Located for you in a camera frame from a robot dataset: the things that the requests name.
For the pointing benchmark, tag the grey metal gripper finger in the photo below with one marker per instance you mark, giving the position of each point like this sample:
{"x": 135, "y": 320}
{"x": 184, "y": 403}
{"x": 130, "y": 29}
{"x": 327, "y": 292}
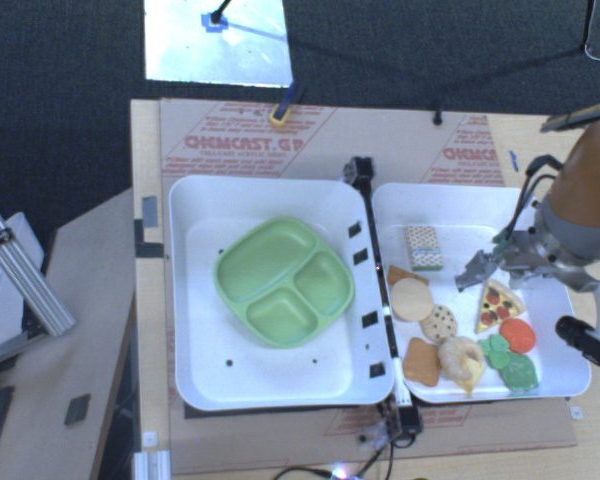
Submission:
{"x": 475, "y": 270}
{"x": 517, "y": 279}

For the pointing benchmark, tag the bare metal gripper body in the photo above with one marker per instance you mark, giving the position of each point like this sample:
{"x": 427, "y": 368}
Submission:
{"x": 540, "y": 258}

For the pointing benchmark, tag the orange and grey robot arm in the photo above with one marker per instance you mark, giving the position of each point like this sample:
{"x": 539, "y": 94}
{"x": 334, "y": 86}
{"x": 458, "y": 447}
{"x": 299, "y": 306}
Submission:
{"x": 587, "y": 178}

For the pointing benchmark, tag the toy pizza slice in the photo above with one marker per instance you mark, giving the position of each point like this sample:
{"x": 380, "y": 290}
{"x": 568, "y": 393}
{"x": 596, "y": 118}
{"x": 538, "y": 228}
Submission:
{"x": 497, "y": 305}

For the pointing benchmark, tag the green patterned small carton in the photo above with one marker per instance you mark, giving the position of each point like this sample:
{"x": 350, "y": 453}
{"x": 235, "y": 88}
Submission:
{"x": 423, "y": 248}

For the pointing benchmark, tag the red toy tomato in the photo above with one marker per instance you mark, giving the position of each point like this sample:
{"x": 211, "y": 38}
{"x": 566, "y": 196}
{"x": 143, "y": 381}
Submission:
{"x": 518, "y": 335}

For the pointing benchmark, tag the chocolate chip cookie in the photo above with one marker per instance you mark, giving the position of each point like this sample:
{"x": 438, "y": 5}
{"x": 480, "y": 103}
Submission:
{"x": 440, "y": 324}

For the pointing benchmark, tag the round tan biscuit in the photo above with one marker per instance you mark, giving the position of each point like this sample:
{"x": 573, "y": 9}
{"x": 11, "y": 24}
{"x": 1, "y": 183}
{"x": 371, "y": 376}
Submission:
{"x": 411, "y": 300}

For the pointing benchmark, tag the brown square cracker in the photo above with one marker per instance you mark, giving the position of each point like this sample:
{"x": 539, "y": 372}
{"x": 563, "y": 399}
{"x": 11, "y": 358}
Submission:
{"x": 396, "y": 273}

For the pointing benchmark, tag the beige toy croissant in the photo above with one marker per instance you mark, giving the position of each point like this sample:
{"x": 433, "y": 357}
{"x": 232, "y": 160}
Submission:
{"x": 455, "y": 355}

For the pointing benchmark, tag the white plastic tray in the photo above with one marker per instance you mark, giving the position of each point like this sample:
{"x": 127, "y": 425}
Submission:
{"x": 205, "y": 318}
{"x": 555, "y": 358}

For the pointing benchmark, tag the green toy lettuce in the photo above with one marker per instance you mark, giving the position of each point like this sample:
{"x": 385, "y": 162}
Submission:
{"x": 517, "y": 370}

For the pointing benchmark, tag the thin black and white rod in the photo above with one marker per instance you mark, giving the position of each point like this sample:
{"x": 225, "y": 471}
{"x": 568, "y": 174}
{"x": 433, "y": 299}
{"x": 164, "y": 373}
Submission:
{"x": 377, "y": 258}

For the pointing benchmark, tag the yellow toy cheese wedge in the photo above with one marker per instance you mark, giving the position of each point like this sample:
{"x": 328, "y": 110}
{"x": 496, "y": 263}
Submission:
{"x": 472, "y": 375}

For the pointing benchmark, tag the orange-brown toast slice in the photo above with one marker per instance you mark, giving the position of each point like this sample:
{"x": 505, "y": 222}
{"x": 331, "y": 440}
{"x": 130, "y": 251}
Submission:
{"x": 421, "y": 363}

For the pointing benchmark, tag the green divided plate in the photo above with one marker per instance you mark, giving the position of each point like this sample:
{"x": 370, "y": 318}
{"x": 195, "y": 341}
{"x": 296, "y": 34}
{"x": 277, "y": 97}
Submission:
{"x": 280, "y": 278}

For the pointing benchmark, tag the brown cardboard board, red print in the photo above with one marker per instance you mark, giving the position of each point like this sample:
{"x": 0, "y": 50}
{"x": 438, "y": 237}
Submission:
{"x": 260, "y": 143}

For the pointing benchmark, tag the black cylinder on white bracket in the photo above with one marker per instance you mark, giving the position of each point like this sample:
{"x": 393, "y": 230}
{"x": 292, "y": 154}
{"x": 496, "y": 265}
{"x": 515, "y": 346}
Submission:
{"x": 582, "y": 338}

